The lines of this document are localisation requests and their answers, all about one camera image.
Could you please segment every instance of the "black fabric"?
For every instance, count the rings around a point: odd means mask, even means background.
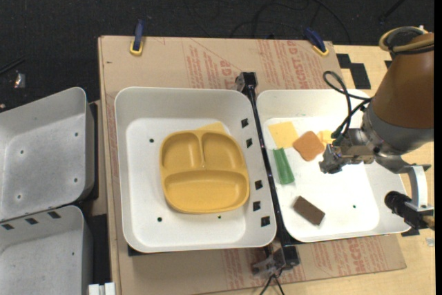
[[[0,66],[26,56],[1,75],[0,104],[11,109],[72,86],[99,99],[97,38],[133,35],[137,19],[148,36],[303,39],[312,27],[335,44],[377,45],[400,26],[434,31],[434,0],[405,0],[384,24],[379,17],[398,0],[271,1],[0,0]],[[11,88],[16,70],[25,88]]]

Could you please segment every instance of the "cardboard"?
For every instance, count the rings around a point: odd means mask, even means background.
[[[330,54],[321,57],[307,41],[146,37],[143,53],[136,57],[129,53],[130,42],[131,37],[114,36],[98,41],[110,262],[117,294],[191,295],[262,287],[267,279],[251,273],[251,265],[265,259],[261,249],[129,256],[122,233],[114,99],[129,86],[233,88],[241,71],[256,72],[260,91],[328,88],[323,71],[343,75],[333,45],[327,42]],[[283,272],[281,283],[303,284],[306,280],[406,268],[395,235],[301,244],[298,252],[301,265]],[[330,294],[339,288],[337,285]],[[354,289],[345,293],[355,294]]]

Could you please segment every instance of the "yellow square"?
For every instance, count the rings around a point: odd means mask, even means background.
[[[299,138],[292,122],[270,124],[268,128],[278,149],[291,148],[294,141]]]

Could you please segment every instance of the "yellow divided plate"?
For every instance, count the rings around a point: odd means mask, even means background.
[[[250,194],[249,175],[238,143],[213,130],[180,131],[160,150],[167,202],[183,213],[220,213],[242,206]]]

